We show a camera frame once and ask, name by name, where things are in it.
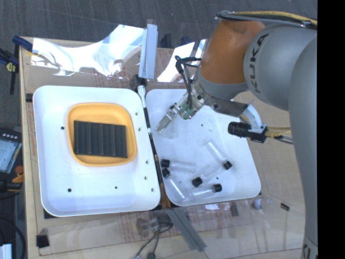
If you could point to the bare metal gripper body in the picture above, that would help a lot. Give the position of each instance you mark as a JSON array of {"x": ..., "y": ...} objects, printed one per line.
[{"x": 213, "y": 102}]

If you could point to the thin black and white rod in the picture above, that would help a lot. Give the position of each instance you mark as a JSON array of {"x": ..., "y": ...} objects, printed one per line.
[{"x": 151, "y": 136}]

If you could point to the black cylinder on white bracket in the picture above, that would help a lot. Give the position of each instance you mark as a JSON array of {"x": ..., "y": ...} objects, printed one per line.
[{"x": 240, "y": 129}]

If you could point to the brown cardboard board, red print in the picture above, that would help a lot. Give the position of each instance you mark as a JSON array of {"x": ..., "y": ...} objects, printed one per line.
[{"x": 275, "y": 171}]

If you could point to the clear plastic bottle, black cap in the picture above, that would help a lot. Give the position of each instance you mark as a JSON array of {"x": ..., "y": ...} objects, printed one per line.
[
  {"x": 197, "y": 182},
  {"x": 165, "y": 163},
  {"x": 166, "y": 172},
  {"x": 217, "y": 188},
  {"x": 227, "y": 165}
]

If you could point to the white plastic tray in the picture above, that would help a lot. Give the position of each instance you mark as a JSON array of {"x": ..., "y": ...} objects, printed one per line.
[
  {"x": 188, "y": 142},
  {"x": 89, "y": 187}
]

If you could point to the black ribbed block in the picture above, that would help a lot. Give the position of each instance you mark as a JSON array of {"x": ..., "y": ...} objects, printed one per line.
[{"x": 99, "y": 139}]

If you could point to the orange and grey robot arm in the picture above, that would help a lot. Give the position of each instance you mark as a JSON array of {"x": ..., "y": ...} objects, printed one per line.
[{"x": 272, "y": 63}]

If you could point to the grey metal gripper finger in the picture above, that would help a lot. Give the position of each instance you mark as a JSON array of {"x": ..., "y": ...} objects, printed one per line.
[{"x": 165, "y": 123}]

